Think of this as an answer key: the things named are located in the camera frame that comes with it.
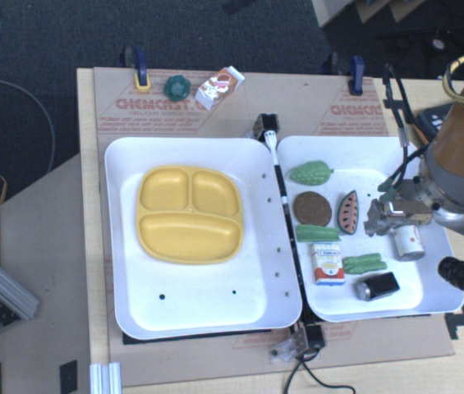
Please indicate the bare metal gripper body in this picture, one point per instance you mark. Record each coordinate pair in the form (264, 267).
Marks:
(414, 208)

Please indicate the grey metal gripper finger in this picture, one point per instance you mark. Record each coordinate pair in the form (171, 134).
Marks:
(375, 227)
(378, 209)

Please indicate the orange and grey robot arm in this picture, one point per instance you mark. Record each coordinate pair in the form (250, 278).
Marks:
(459, 146)

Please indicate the red watermelon slice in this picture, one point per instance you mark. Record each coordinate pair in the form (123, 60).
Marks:
(348, 216)

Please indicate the white can with orange dot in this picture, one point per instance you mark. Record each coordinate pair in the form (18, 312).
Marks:
(409, 244)

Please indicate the green bean bundle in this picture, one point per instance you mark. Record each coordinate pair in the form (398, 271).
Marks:
(363, 263)

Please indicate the white plastic tray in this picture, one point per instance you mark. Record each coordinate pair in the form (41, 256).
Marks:
(379, 154)
(198, 294)

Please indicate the green cucumber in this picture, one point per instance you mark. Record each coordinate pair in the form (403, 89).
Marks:
(317, 233)

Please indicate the black and silver box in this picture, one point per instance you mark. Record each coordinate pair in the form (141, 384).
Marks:
(379, 286)

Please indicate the white red and blue carton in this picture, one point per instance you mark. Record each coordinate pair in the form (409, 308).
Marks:
(327, 263)

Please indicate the brown round biscuit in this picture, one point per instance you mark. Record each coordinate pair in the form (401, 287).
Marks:
(312, 208)

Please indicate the green bumpy toy vegetable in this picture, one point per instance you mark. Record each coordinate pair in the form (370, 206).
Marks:
(309, 172)

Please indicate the thin black and white rod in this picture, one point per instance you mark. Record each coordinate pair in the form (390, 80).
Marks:
(284, 203)

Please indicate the brown cardboard board red print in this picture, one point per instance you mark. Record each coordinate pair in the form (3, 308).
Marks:
(297, 101)

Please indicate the yellow divided plate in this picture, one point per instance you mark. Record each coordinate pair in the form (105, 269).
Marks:
(190, 232)

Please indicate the white and orange milk carton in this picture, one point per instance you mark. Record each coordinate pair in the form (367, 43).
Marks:
(219, 86)

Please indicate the green broccoli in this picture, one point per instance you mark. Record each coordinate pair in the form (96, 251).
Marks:
(177, 88)

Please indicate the black cylinder on white bracket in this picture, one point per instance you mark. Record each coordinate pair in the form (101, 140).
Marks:
(459, 275)

